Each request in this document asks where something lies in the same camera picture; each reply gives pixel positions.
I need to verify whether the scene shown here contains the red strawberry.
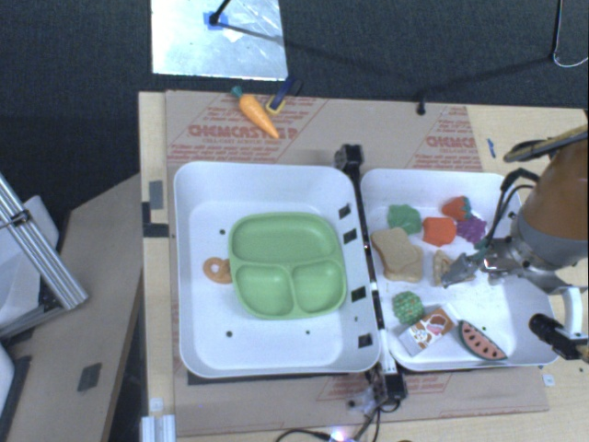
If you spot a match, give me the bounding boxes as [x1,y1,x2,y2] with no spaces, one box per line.
[441,195,473,223]

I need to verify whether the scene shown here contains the red watermelon slice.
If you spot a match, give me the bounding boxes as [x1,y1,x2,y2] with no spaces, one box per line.
[456,320,509,363]

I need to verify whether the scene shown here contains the brown cardboard board red print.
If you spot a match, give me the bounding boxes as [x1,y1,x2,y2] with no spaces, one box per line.
[164,89,551,437]

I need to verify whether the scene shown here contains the black cylinder on white bracket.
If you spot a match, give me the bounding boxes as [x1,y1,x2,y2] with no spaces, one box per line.
[527,285,589,364]

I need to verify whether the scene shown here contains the orange carrot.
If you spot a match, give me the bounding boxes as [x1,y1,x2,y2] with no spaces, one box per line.
[230,85,282,140]

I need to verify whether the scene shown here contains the white and brown carton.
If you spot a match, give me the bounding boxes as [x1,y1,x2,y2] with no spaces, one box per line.
[398,307,457,358]

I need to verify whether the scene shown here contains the green divided plate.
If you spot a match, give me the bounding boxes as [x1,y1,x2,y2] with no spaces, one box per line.
[227,211,348,320]

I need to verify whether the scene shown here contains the green lettuce leaf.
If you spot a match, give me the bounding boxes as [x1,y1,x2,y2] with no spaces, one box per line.
[387,204,422,236]

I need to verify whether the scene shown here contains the thin black and white rod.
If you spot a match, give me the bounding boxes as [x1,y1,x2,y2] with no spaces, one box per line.
[348,163,393,378]

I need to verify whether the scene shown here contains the orange pretzel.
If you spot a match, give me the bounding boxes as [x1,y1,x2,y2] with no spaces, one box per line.
[202,256,234,285]

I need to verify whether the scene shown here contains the green round broccoli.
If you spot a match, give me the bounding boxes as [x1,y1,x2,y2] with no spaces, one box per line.
[391,290,426,327]

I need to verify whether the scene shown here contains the purple grapes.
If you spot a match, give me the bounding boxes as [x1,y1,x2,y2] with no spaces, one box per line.
[456,215,488,245]

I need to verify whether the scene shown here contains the black block with thin wires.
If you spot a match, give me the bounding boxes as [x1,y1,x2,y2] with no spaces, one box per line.
[383,372,410,402]
[333,143,365,170]

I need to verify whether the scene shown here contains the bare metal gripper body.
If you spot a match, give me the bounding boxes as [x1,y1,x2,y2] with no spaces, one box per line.
[476,238,560,295]

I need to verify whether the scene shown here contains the orange bell pepper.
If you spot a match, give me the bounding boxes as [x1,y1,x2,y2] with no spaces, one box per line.
[422,216,458,249]

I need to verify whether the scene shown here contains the tan biscuit piece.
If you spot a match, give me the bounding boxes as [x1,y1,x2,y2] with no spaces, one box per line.
[432,249,477,288]

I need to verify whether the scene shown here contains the tan bread slice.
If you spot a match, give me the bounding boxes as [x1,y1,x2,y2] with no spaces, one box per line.
[370,227,425,284]

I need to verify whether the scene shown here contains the white plastic tray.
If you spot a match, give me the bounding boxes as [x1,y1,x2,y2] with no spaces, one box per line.
[359,168,561,373]
[173,159,383,379]

